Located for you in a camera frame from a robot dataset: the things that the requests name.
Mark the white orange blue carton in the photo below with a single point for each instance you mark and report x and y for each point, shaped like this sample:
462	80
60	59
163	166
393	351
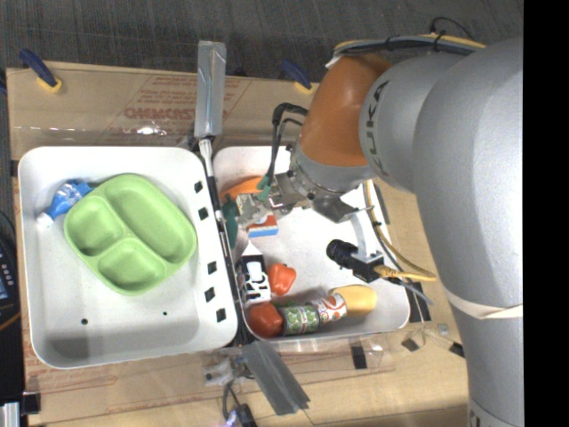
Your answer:
263	231

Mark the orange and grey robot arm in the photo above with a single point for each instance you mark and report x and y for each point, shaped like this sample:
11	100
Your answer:
462	158

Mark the orange and white can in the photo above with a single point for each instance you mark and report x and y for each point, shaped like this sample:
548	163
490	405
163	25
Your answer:
330	308

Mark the brown cardboard board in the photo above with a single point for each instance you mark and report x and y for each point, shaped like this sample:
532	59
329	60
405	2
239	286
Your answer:
111	100

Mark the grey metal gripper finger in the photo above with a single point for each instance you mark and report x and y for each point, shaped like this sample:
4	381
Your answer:
246	203
257	218

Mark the blue and white packet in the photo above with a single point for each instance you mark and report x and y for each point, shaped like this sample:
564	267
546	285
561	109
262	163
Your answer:
66	198

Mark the white plastic tray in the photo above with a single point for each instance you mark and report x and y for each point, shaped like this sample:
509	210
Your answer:
133	323
311	256

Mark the green patterned can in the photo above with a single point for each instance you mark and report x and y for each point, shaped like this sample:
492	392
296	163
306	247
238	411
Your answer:
300	319

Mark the black and white carton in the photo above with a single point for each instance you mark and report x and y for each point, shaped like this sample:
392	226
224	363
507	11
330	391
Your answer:
254	280

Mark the orange carrot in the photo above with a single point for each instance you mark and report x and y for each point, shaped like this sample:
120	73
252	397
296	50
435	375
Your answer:
242	187

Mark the black cylinder on white bracket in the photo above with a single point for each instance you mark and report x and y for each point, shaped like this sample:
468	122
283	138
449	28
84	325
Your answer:
349	256

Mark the green divided plate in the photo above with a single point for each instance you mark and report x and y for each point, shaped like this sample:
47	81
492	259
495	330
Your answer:
133	234

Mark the thin black and white rod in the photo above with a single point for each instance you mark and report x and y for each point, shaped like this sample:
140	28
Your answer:
212	185

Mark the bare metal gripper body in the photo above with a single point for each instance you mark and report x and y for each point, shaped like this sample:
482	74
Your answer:
291	191

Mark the yellow bread roll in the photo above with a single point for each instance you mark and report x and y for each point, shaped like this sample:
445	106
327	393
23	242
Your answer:
358	299

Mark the red tomato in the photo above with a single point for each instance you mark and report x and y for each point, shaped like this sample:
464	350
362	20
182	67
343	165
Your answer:
265	320

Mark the orange pepper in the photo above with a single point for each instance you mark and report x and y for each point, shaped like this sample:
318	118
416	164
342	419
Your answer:
282	278

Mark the dark green bottle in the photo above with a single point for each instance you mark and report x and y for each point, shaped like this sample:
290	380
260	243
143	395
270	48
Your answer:
230	220

